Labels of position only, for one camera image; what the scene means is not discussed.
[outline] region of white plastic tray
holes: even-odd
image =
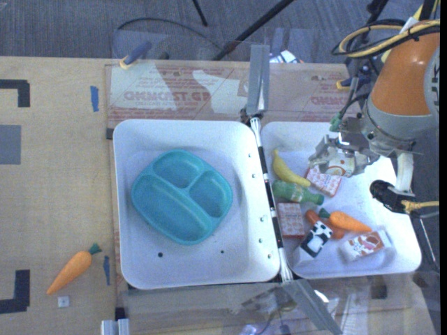
[[[293,171],[304,175],[307,159],[315,152],[315,146],[321,138],[325,134],[334,136],[333,133],[328,132],[328,129],[327,123],[268,123],[261,130],[261,139],[270,180],[273,182],[276,178],[271,170],[273,149],[278,148],[279,155]],[[343,178],[337,194],[333,198],[325,196],[322,207],[328,211],[336,209],[345,211],[364,221],[373,230],[385,230],[393,243],[393,248],[346,263],[338,247],[341,242],[356,235],[349,232],[343,239],[331,239],[314,260],[303,264],[293,256],[293,251],[299,241],[285,239],[284,248],[289,267],[294,273],[303,278],[317,279],[406,273],[419,267],[422,255],[409,217],[406,214],[392,213],[373,199],[369,192],[369,185],[377,179],[395,184],[395,171],[389,158],[380,158],[373,165],[368,166],[364,174]],[[303,214],[311,206],[311,204],[303,204]]]
[[[266,282],[279,252],[254,134],[236,121],[126,120],[113,133],[121,268],[137,289]],[[158,155],[185,149],[220,172],[233,204],[212,236],[184,246],[151,228],[134,209],[131,185]]]

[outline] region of tripod leg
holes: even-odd
[[[193,1],[194,6],[196,7],[196,10],[197,10],[197,12],[198,12],[198,14],[199,14],[199,16],[200,16],[200,19],[202,20],[202,24],[203,24],[203,26],[208,26],[208,22],[207,22],[207,20],[205,19],[205,16],[203,15],[203,13],[202,13],[202,9],[200,9],[200,6],[199,6],[197,0],[192,0],[192,1]]]

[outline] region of brown sausage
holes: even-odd
[[[321,218],[313,209],[308,209],[305,213],[305,218],[314,225],[315,222],[321,221],[332,230],[333,239],[341,239],[344,237],[344,230],[332,225],[327,218]]]

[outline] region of gray floor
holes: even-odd
[[[135,47],[136,36],[149,34],[157,39],[162,34],[170,36],[167,50],[162,51],[170,58],[211,59],[225,42],[234,40],[280,1],[198,0],[208,23],[205,27],[192,0],[0,0],[0,55],[121,58]],[[290,1],[245,42],[287,47],[305,62],[342,63],[344,58],[330,51],[366,23],[371,2]],[[380,18],[406,20],[422,3],[389,0]],[[247,60],[246,46],[241,44],[225,58]],[[148,58],[158,58],[159,51],[151,53]],[[415,157],[413,190],[419,201],[439,200],[437,132],[427,133],[416,148],[421,154]],[[439,217],[426,219],[424,226],[439,264]],[[423,231],[419,224],[415,227]],[[439,275],[432,271],[430,256],[420,270],[423,276],[418,282],[440,328]]]

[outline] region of small white cube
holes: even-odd
[[[70,306],[70,297],[68,295],[64,297],[57,297],[57,305],[59,308],[66,308]]]

